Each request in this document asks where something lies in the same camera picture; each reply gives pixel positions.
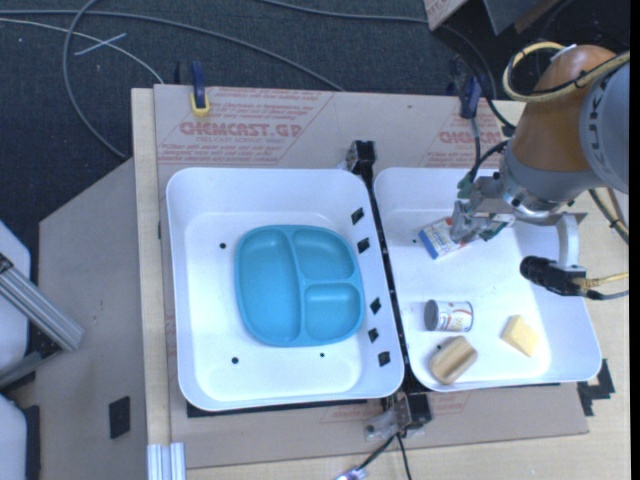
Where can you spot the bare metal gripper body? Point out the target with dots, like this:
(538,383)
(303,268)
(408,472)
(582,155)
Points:
(487,195)

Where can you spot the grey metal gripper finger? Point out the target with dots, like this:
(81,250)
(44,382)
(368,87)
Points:
(472,227)
(457,222)

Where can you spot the white and blue carton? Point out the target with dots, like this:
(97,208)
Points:
(436,240)

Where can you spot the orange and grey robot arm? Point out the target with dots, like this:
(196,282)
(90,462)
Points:
(550,133)

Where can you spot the white plastic tray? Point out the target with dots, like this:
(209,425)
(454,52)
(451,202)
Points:
(500,278)
(210,288)

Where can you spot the thin black rod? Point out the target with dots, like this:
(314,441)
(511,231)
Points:
(386,268)

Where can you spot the white can with grey lid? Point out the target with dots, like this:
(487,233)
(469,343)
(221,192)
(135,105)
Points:
(452,316)

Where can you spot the yellow cheese wedge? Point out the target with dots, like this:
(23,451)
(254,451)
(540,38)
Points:
(520,337)

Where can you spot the tan bread loaf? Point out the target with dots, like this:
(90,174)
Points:
(452,360)

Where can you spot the brown cardboard board red print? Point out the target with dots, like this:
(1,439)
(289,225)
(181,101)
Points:
(300,118)

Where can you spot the blue divided plate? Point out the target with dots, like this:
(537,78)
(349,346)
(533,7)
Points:
(280,288)

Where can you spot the black cylinder on white bracket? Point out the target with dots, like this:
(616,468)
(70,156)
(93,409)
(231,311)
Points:
(546,271)

